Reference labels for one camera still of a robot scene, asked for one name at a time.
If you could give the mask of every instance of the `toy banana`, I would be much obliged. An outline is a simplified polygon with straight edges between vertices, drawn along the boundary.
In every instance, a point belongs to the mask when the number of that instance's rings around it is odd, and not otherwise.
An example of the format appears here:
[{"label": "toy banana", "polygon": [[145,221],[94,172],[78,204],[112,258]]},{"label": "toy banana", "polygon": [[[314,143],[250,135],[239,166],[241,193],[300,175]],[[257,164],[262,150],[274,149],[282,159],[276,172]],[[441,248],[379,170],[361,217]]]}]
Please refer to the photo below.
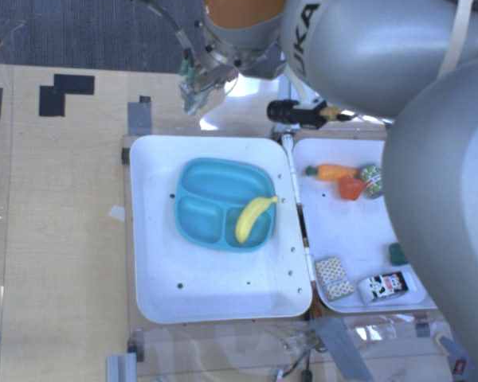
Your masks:
[{"label": "toy banana", "polygon": [[248,239],[249,233],[252,231],[253,225],[260,214],[269,208],[273,202],[277,201],[278,197],[257,197],[253,198],[249,204],[246,205],[246,208],[241,212],[236,224],[237,242],[243,244]]}]

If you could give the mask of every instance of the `wooden floor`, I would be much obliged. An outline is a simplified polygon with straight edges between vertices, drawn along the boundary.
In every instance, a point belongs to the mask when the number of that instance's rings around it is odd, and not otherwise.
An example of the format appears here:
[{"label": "wooden floor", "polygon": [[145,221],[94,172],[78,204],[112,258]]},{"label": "wooden floor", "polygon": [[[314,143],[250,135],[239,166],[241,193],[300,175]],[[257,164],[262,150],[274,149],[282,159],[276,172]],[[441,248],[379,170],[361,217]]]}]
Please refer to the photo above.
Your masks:
[{"label": "wooden floor", "polygon": [[[39,87],[53,85],[55,73],[94,76],[94,95],[66,95],[64,118],[39,117]],[[150,96],[157,133],[198,132],[199,119],[181,110],[178,80],[165,74],[0,65],[0,382],[105,380],[106,356],[125,353],[126,233],[124,222],[108,214],[114,205],[124,206],[120,155],[127,103]],[[244,84],[249,91],[243,96],[223,102],[222,94],[215,95],[203,126],[237,132],[248,120],[264,121],[276,83]],[[226,124],[220,125],[223,119]],[[269,130],[264,121],[251,131],[267,135]],[[446,359],[438,354],[373,358],[367,365],[390,380],[397,380],[397,372],[410,375],[404,380],[451,380]],[[266,381],[270,372],[204,372],[167,380]],[[291,380],[299,377],[294,372]],[[326,362],[315,367],[314,380],[343,378]]]}]

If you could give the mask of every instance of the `green can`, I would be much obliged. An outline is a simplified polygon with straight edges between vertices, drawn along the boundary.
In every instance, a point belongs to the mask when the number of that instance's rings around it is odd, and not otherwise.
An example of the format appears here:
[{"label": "green can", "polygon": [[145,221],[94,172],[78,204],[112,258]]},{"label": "green can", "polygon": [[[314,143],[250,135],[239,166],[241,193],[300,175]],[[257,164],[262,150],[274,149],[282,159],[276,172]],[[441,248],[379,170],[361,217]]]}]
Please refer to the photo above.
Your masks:
[{"label": "green can", "polygon": [[381,170],[376,165],[362,168],[359,177],[365,182],[365,190],[371,199],[379,198],[382,195]]}]

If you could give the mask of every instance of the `blue plate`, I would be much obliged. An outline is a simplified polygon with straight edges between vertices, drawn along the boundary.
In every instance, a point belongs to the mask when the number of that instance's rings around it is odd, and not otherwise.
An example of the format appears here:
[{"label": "blue plate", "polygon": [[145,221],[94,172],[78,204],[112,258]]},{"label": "blue plate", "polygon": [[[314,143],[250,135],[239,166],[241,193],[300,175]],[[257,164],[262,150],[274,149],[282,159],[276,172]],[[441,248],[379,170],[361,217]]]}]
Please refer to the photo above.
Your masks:
[{"label": "blue plate", "polygon": [[237,220],[256,197],[275,195],[269,177],[258,168],[216,158],[196,158],[178,179],[175,222],[182,235],[196,244],[227,251],[254,251],[271,236],[275,205],[263,212],[248,239],[239,244]]}]

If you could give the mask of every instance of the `dark floor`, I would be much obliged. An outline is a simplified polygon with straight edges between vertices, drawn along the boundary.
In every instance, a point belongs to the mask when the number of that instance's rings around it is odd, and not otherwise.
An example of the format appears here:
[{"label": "dark floor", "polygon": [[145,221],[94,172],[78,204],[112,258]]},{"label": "dark floor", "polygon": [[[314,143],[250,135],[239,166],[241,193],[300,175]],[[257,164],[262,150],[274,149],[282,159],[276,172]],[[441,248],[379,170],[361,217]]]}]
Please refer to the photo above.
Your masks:
[{"label": "dark floor", "polygon": [[[196,48],[202,0],[163,1]],[[129,0],[0,0],[0,18],[24,21],[0,62],[176,72],[181,53],[164,19]]]}]

